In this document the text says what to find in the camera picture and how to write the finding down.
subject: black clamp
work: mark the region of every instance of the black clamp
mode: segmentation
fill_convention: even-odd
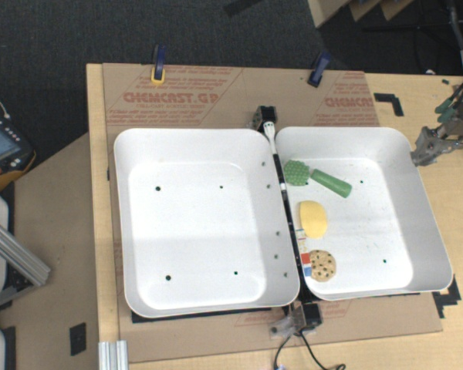
[[[307,83],[317,88],[323,78],[324,69],[331,62],[331,55],[328,52],[321,52],[313,64],[313,71],[310,73]]]
[[[164,45],[154,47],[154,67],[151,69],[151,82],[156,85],[161,85],[164,82],[164,55],[166,51],[167,48]]]

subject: black cable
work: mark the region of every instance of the black cable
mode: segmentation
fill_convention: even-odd
[[[316,356],[314,355],[314,353],[312,352],[312,349],[310,348],[310,344],[309,342],[307,341],[306,339],[306,336],[303,335],[303,332],[308,329],[308,328],[301,328],[299,329],[298,331],[296,332],[293,332],[292,334],[290,334],[287,338],[285,338],[285,340],[283,341],[283,343],[279,346],[278,348],[278,351],[276,352],[276,355],[275,355],[275,360],[274,360],[274,370],[277,370],[279,367],[278,367],[278,357],[279,357],[279,353],[281,352],[282,348],[285,346],[285,344],[289,341],[289,339],[292,337],[292,336],[296,336],[296,337],[300,337],[303,342],[305,343],[307,349],[309,350],[309,353],[310,353],[310,356],[312,357],[312,359],[316,362],[316,364],[321,368],[321,370],[329,370],[328,368],[325,368],[323,365],[320,364],[320,362],[317,360]],[[341,364],[341,365],[338,365],[336,366],[335,370],[345,370],[346,369],[346,365],[345,364]]]
[[[458,46],[463,53],[463,34],[461,33],[461,29],[458,23],[458,11],[456,9],[455,0],[446,0],[446,6],[449,11],[449,20],[451,22],[451,27],[453,29],[453,33],[455,34],[456,41],[458,42]],[[453,109],[457,109],[461,102],[463,101],[463,83],[461,84],[461,94],[456,100],[456,103],[453,105]]]
[[[435,52],[435,62],[434,62],[434,67],[431,68],[433,69],[433,71],[435,72],[439,72],[439,69],[440,69],[440,64],[441,64],[441,43],[444,42],[443,39],[441,38],[438,38],[432,31],[431,31],[431,28],[430,29],[427,29],[427,26],[432,26],[433,24],[430,23],[428,21],[428,16],[430,14],[434,14],[434,13],[441,13],[441,14],[444,14],[446,15],[447,12],[445,10],[442,10],[442,9],[439,9],[439,8],[429,8],[429,9],[425,9],[424,8],[424,3],[422,2],[422,0],[417,0],[417,3],[418,3],[418,20],[417,20],[417,24],[415,25],[415,28],[414,28],[414,31],[413,31],[413,48],[414,48],[414,59],[415,59],[415,63],[417,65],[417,69],[418,69],[418,72],[419,73],[424,73],[426,70],[425,69],[428,69],[429,67],[424,67],[424,65],[422,64],[422,59],[421,59],[421,56],[420,56],[420,53],[419,53],[419,45],[418,45],[418,41],[419,41],[419,35],[420,34],[424,34],[426,35],[429,39],[431,39],[432,41],[434,41],[437,45],[437,51]]]
[[[462,89],[463,89],[463,82],[461,83],[461,85],[458,88],[456,88],[456,90],[453,92],[453,94],[450,95],[448,98],[450,100],[453,100],[461,92]]]

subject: metal bracket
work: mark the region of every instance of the metal bracket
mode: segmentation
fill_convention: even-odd
[[[252,130],[264,133],[264,122],[276,123],[277,120],[276,107],[259,106],[255,111],[252,121],[248,123],[248,127]]]
[[[98,344],[100,370],[129,370],[127,341],[102,341]]]
[[[436,130],[423,127],[417,138],[417,148],[411,152],[411,159],[415,166],[428,166],[436,163],[438,156],[443,153],[451,153],[463,148],[463,143],[458,140],[443,140],[438,137]]]
[[[302,305],[299,305],[297,308],[290,310],[283,319],[270,324],[269,336],[271,338],[287,338],[306,326],[306,317],[303,314]]]
[[[0,256],[7,261],[9,266],[13,267],[17,274],[25,278],[25,281],[22,280],[18,286],[13,284],[0,292],[0,306],[46,283],[50,268],[23,247],[1,224]]]

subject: white tray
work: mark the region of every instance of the white tray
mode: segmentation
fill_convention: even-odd
[[[388,128],[289,127],[276,147],[353,187],[343,198],[309,179],[287,184],[303,278],[339,300],[445,289],[451,265],[410,144]],[[128,305],[146,318],[283,306],[300,277],[267,139],[250,129],[129,129],[114,145]],[[305,238],[299,203],[326,209]],[[310,251],[336,273],[310,277]]]
[[[276,147],[282,165],[303,161],[352,185],[343,198],[309,179],[287,184],[300,252],[330,252],[335,276],[310,277],[307,286],[324,300],[440,291],[452,280],[451,265],[407,138],[390,128],[289,127]],[[320,239],[306,238],[299,203],[313,200],[326,210],[328,228]]]
[[[295,300],[296,260],[262,134],[129,129],[114,156],[134,312],[156,318]]]

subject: dark floor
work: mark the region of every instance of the dark floor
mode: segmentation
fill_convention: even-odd
[[[169,64],[308,69],[326,50],[330,69],[463,73],[450,27],[435,29],[445,42],[365,31],[446,23],[441,0],[417,0],[389,22],[379,7],[355,22],[345,7],[319,29],[307,0],[264,0],[229,17],[235,1],[0,0],[0,100],[35,147],[35,166],[87,131],[86,64],[150,62],[157,43]]]

